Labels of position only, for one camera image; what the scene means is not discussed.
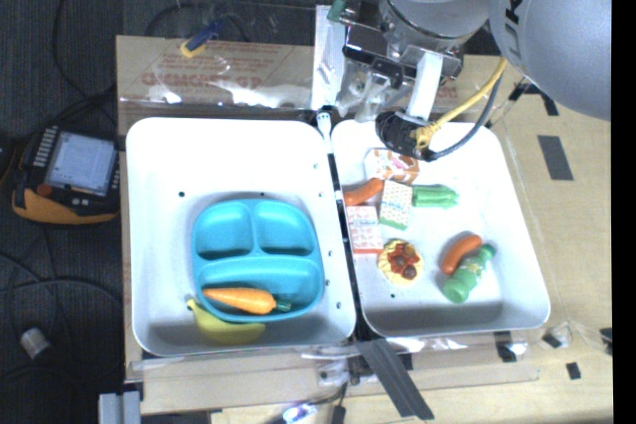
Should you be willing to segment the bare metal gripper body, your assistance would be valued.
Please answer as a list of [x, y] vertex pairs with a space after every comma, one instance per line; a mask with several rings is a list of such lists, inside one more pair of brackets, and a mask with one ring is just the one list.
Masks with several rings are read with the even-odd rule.
[[426, 53], [440, 54], [440, 78], [455, 79], [463, 68], [463, 37], [426, 29], [428, 15], [439, 13], [438, 1], [415, 0], [399, 6], [390, 0], [363, 1], [346, 25], [343, 55], [348, 60], [387, 75], [393, 87], [416, 78]]

